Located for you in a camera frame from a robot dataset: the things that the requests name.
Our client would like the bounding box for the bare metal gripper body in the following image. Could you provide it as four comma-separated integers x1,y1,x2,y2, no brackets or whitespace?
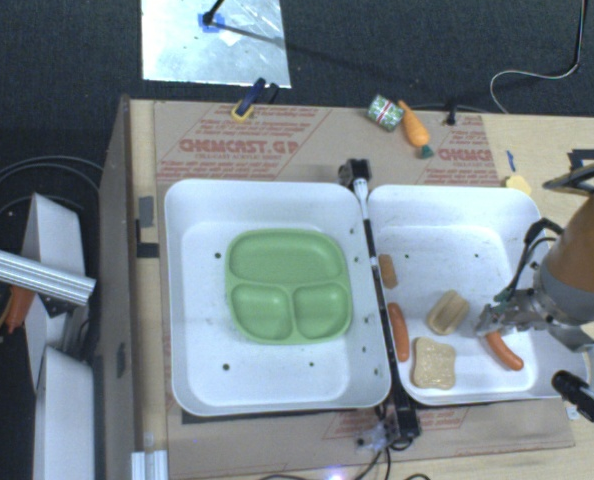
490,289,569,333

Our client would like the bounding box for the orange sausage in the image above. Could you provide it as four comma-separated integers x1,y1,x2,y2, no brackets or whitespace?
484,331,525,373
387,301,411,364

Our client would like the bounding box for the beige hot dog bun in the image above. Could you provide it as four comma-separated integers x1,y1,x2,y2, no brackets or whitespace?
425,289,471,336

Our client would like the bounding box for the beige bread slice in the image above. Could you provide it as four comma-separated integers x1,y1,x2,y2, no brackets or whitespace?
409,336,458,391

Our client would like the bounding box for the white plastic tray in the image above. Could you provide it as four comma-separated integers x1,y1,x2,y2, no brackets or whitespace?
365,183,591,407
163,177,393,417

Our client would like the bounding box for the small brown sausage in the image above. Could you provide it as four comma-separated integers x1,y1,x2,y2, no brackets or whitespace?
378,253,399,290

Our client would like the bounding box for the thin black and white rod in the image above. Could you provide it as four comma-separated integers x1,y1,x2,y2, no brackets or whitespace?
354,177,418,437

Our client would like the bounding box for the yellow biscuit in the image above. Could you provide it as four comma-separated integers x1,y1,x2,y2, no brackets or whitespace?
500,173,534,196

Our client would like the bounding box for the green divided plate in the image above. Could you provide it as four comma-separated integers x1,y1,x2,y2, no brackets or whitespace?
224,228,355,346

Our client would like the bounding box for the orange carrot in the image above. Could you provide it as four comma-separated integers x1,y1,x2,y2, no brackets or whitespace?
396,99,435,160

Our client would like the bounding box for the green and white can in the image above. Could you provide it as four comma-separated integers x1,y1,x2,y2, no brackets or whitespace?
366,93,406,133

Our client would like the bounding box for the brown cardboard board red print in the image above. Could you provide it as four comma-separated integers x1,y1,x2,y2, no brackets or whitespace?
152,98,577,470

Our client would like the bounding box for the black cylinder on white bracket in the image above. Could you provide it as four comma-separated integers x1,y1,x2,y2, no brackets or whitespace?
550,342,594,425

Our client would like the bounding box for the black block with thin wires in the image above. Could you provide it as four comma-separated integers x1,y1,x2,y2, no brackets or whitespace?
355,405,423,453
338,157,374,189

